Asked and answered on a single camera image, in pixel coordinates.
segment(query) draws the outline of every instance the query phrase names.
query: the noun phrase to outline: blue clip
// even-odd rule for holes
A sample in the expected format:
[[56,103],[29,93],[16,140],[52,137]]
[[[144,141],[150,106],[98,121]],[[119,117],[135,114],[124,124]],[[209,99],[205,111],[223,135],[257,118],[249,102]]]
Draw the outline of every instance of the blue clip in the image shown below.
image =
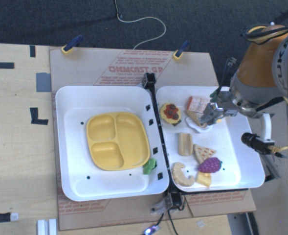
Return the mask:
[[83,41],[83,36],[78,35],[77,37],[73,38],[67,45],[61,48],[63,54],[67,55],[73,51],[73,47],[78,46]]
[[188,47],[189,47],[189,41],[186,40],[182,44],[182,46],[176,52],[173,53],[174,59],[176,60],[180,59],[182,57],[183,51],[185,51]]

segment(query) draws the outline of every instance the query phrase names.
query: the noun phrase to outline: black fabric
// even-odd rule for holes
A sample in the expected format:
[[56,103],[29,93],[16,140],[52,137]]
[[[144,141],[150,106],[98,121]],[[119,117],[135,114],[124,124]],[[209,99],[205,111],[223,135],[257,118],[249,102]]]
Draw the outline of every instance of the black fabric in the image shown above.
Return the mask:
[[[218,79],[226,60],[241,61],[249,43],[241,31],[257,23],[288,26],[288,0],[117,0],[123,20],[157,17],[166,34],[137,49],[209,52]],[[83,35],[80,47],[132,49],[163,32],[160,22],[122,23],[113,0],[0,0],[0,43],[64,46]],[[228,85],[230,74],[224,84]]]

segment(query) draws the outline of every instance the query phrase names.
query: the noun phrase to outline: gray floor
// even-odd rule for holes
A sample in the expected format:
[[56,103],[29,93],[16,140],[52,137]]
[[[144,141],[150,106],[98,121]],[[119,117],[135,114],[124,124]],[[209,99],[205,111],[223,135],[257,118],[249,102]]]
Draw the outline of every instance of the gray floor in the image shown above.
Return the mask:
[[[275,114],[271,118],[271,138],[275,141],[275,145],[287,146],[287,104],[281,102],[265,111]],[[260,133],[260,121],[250,119],[249,122],[252,133]],[[288,155],[288,150],[283,151],[282,154]],[[250,226],[246,213],[231,214],[228,219],[232,235],[288,235],[288,159],[268,155],[262,161],[266,176],[273,175],[274,178],[266,181],[261,187],[251,190],[257,208],[253,212],[257,231]]]

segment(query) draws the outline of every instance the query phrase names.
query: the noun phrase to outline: yellow divided plate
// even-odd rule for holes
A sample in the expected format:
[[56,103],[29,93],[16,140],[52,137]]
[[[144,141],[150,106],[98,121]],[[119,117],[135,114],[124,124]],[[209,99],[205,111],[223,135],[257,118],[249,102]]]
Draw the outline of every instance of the yellow divided plate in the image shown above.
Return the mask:
[[103,170],[144,165],[150,156],[145,128],[138,116],[113,112],[91,117],[86,126],[89,152]]

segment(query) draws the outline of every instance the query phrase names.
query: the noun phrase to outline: wooden surface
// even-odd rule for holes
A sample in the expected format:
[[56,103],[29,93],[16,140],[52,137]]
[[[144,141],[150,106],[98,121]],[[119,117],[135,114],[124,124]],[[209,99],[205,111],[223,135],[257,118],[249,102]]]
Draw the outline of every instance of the wooden surface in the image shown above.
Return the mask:
[[[37,220],[58,219],[51,93],[36,91],[36,73],[50,73],[49,47],[0,44],[0,213],[17,212],[16,222],[0,223],[0,235],[36,234]],[[48,125],[31,124],[30,108]],[[198,221],[204,223],[199,227]],[[226,215],[174,220],[178,234],[230,235]],[[60,235],[141,234],[152,223],[58,232]],[[170,235],[170,221],[156,234]]]

